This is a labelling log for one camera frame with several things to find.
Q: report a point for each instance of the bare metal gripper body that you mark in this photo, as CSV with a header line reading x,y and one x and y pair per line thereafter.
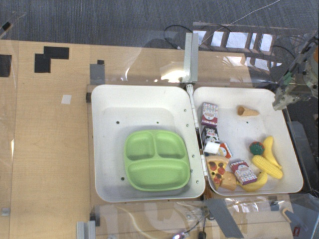
x,y
305,83

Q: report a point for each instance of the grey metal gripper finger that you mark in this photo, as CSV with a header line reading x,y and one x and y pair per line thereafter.
x,y
293,98
279,99

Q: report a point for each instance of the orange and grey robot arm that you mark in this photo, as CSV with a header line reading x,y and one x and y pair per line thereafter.
x,y
316,63

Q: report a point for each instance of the tan ice cream cone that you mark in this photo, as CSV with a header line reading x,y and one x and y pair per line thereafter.
x,y
246,111

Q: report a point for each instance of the white plastic tray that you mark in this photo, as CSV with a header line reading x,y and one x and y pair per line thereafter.
x,y
109,143
276,138

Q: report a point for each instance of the yellow banana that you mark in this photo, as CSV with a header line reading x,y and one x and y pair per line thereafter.
x,y
259,183
269,149

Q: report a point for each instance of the red and green strawberry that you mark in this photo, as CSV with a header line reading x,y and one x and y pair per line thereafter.
x,y
257,148

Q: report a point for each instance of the yellow corn cob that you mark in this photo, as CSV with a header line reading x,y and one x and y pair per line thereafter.
x,y
266,166

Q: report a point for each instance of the purple and white carton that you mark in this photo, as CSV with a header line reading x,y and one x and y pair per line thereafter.
x,y
209,113
243,172

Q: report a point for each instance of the red and white packet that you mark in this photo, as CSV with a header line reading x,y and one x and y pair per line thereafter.
x,y
225,150

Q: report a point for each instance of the black and white carton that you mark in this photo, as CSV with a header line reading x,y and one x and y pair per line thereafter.
x,y
209,134

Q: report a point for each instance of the white block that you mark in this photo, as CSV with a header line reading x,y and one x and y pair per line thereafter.
x,y
211,148

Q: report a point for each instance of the toy pizza slice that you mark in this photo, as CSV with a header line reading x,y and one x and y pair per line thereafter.
x,y
216,169

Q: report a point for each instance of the tan cheese wedge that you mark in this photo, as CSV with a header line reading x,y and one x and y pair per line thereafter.
x,y
229,181

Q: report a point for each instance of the green divided plate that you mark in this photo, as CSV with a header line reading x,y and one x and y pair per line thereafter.
x,y
157,170

